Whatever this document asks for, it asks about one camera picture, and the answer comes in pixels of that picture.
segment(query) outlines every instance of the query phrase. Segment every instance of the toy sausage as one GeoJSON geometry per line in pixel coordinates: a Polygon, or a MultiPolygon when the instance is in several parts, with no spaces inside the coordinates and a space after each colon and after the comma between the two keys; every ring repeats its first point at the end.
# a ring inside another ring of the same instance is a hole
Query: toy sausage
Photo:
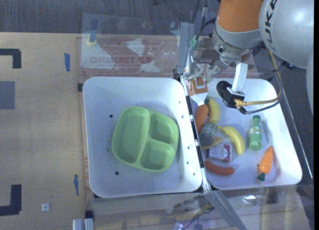
{"type": "Polygon", "coordinates": [[[205,168],[213,173],[220,174],[220,175],[232,175],[235,172],[233,167],[221,167],[218,165],[213,164],[212,162],[206,160],[204,162],[205,168]]]}

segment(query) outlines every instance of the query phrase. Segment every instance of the banana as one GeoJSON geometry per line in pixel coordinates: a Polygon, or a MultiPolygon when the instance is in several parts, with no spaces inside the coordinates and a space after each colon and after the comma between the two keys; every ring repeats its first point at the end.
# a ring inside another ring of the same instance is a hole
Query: banana
{"type": "Polygon", "coordinates": [[[232,126],[218,126],[219,130],[226,133],[235,143],[237,153],[240,155],[245,151],[245,142],[241,134],[232,126]]]}
{"type": "Polygon", "coordinates": [[[216,102],[213,98],[208,97],[208,108],[209,108],[209,122],[213,124],[217,124],[220,118],[220,107],[218,102],[216,102]]]}

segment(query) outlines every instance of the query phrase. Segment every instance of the white bracket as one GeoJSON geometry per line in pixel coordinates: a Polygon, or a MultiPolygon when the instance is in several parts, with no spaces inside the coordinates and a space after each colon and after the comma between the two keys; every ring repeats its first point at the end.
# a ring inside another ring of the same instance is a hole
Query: white bracket
{"type": "Polygon", "coordinates": [[[236,65],[235,78],[231,88],[233,92],[241,93],[246,81],[247,72],[248,72],[248,64],[238,63],[236,65]]]}
{"type": "Polygon", "coordinates": [[[73,220],[73,230],[93,230],[93,219],[75,219],[73,220]]]}

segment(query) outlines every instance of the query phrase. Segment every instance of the green bottle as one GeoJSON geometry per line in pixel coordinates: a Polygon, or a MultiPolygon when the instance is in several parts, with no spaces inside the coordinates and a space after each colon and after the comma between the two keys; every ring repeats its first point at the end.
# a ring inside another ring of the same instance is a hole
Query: green bottle
{"type": "Polygon", "coordinates": [[[249,148],[252,150],[261,149],[262,129],[260,127],[260,116],[253,116],[253,124],[249,130],[249,148]]]}

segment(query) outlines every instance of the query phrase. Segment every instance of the black tape mark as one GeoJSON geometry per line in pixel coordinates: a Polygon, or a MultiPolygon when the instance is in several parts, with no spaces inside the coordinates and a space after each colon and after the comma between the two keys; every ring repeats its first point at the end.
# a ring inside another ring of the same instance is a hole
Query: black tape mark
{"type": "Polygon", "coordinates": [[[193,111],[191,109],[191,103],[190,103],[190,97],[189,96],[186,96],[186,103],[187,103],[187,108],[188,108],[189,115],[193,115],[193,111]]]}
{"type": "Polygon", "coordinates": [[[21,69],[21,51],[19,49],[0,49],[0,56],[12,56],[12,68],[21,69]]]}
{"type": "Polygon", "coordinates": [[[191,127],[193,129],[193,135],[194,135],[194,139],[195,141],[198,141],[198,136],[197,136],[197,132],[196,132],[196,126],[195,126],[195,122],[193,119],[190,120],[191,123],[191,127]]]}
{"type": "Polygon", "coordinates": [[[201,154],[200,146],[196,146],[196,150],[197,150],[200,168],[203,168],[204,167],[204,160],[203,160],[203,155],[201,154]]]}
{"type": "Polygon", "coordinates": [[[11,185],[10,205],[0,206],[0,216],[17,215],[22,210],[22,186],[11,185]]]}
{"type": "Polygon", "coordinates": [[[78,83],[78,91],[83,91],[83,83],[78,83]]]}

